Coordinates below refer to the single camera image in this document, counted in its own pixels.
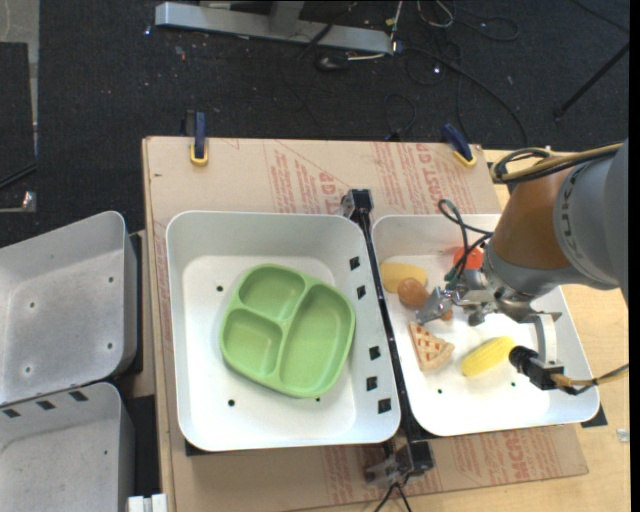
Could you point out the green divided plate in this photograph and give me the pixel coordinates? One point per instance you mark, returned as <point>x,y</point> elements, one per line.
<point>300,340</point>

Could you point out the thin black rod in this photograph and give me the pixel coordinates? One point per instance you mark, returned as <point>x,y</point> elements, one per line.
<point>387,320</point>

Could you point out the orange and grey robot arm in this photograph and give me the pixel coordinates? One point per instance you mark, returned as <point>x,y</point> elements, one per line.
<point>550,235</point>

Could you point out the brown cardboard board red print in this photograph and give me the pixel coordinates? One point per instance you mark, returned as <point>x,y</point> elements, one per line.
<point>260,175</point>

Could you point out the white plastic tray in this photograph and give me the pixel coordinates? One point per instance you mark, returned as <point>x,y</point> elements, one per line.
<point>480,405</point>
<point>60,310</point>
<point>60,450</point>
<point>210,400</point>

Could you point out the toy pie slice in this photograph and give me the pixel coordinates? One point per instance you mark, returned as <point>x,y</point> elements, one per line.
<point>427,347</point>

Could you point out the yellow toy corn cob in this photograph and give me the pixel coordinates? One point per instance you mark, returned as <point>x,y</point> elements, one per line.
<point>485,356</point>

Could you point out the orange-brown toy drumstick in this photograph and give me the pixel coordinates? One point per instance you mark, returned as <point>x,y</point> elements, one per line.
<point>412,292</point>

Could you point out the black cylinder on white bracket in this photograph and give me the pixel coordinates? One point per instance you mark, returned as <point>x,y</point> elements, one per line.
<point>537,370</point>

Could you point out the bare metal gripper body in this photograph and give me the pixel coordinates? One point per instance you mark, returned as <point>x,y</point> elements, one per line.
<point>477,295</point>

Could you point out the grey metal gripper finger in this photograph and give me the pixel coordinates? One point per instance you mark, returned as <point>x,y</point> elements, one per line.
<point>479,316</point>
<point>432,307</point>

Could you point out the yellow toy potato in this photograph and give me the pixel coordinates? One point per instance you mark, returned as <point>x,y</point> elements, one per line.
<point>400,274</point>

